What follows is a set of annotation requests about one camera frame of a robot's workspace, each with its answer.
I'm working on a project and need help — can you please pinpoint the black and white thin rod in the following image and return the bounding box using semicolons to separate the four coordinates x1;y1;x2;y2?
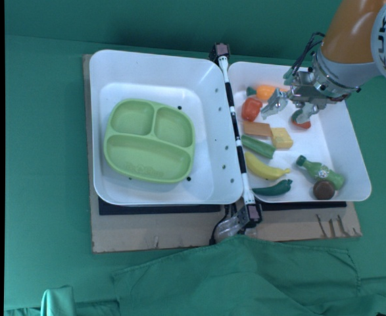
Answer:
216;55;256;207

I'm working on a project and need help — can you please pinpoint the green cloth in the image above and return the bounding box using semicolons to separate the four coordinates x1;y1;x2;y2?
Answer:
110;234;386;316

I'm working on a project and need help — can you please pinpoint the brown cardboard board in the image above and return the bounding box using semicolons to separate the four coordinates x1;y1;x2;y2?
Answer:
82;53;363;254

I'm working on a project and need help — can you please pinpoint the green divided plate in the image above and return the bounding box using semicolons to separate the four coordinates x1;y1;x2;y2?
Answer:
103;97;197;184

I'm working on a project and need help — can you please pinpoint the light green toy cucumber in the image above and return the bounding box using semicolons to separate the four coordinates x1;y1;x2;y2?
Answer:
240;134;276;159

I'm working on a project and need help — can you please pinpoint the white plastic tray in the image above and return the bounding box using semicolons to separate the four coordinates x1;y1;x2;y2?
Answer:
227;61;373;204
89;49;245;207

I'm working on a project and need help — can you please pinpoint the yellow banana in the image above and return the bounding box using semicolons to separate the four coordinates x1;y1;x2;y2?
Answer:
244;150;292;180

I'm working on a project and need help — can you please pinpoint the red toy pepper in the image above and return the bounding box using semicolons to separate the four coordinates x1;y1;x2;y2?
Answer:
241;97;264;122

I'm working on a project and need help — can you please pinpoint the yellow cube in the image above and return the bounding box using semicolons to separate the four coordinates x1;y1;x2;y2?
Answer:
270;127;295;150

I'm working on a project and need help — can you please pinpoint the dark green toy chili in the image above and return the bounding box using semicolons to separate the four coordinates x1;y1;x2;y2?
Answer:
251;178;293;198

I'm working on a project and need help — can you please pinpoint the orange toy carrot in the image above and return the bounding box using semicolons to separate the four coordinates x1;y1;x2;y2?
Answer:
245;84;288;102

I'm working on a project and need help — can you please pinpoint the orange-brown toy bread slice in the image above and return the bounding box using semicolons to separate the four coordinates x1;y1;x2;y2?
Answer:
242;120;274;139

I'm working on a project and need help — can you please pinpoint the green toy bottle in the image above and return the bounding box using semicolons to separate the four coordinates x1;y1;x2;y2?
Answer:
295;154;346;190

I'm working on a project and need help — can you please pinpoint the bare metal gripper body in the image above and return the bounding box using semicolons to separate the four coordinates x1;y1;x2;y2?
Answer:
286;65;350;111

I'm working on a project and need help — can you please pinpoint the black block with wires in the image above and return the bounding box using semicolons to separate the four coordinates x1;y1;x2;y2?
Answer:
208;42;231;63
237;203;264;230

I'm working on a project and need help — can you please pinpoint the brown toy doughnut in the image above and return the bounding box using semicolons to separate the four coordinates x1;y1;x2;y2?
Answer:
312;180;336;201

